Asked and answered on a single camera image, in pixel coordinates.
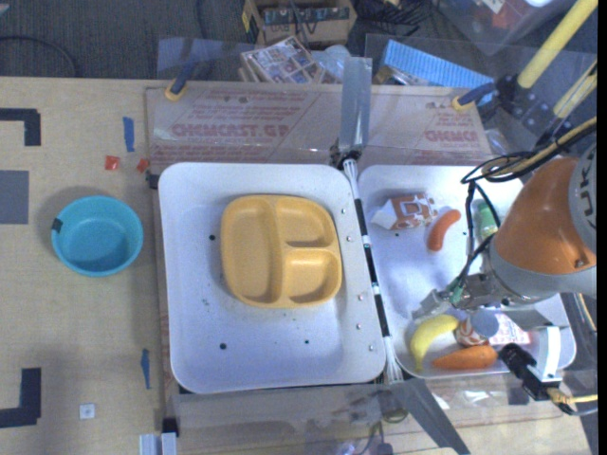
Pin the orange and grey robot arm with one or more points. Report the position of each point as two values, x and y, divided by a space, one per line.
540 216

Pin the orange and white can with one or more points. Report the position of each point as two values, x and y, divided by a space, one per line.
472 332

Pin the red and white packet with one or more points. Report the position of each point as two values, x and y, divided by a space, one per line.
514 332

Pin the brown cardboard board red print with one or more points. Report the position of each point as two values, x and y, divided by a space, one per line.
265 121

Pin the black cylinder on white bracket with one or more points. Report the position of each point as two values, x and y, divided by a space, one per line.
526 365

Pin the yellow banana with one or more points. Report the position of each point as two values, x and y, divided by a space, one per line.
429 334

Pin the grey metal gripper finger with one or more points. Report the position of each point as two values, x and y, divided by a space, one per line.
429 305

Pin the orange sausage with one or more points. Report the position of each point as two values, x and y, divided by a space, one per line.
443 229

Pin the blue bowl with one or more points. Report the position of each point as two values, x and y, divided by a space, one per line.
97 237

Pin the orange and white carton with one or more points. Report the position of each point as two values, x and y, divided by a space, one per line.
403 211

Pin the green can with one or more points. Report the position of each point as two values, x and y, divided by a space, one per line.
486 221

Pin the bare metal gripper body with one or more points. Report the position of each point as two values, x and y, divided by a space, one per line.
474 291

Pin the white plastic tray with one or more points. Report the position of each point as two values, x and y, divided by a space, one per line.
412 273
199 301

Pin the yellow divided plate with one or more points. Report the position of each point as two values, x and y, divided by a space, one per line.
280 251

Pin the orange carrot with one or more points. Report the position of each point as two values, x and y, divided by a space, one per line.
467 357

